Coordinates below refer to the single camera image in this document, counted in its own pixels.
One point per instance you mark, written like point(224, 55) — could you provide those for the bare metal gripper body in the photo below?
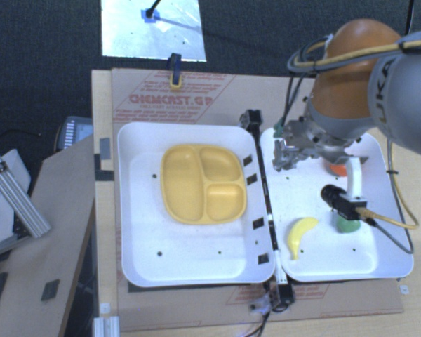
point(307, 139)

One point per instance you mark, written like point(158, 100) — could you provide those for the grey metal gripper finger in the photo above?
point(296, 158)
point(280, 156)

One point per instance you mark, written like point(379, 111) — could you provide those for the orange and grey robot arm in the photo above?
point(351, 83)

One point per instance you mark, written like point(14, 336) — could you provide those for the thin black and white rod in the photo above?
point(266, 195)

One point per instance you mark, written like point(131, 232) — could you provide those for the orange rounded toy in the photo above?
point(337, 170)

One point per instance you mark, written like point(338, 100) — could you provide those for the yellow banana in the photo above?
point(298, 234)

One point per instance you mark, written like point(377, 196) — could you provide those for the yellow divided plate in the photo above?
point(200, 184)

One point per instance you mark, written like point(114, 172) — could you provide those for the green rounded toy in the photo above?
point(349, 226)

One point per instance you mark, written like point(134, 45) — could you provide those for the white plastic tray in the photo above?
point(196, 248)
point(329, 255)

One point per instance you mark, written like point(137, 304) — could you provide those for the brown cardboard board red print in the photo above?
point(182, 100)

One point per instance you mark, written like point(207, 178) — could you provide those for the black cylinder on white bracket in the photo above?
point(340, 197)

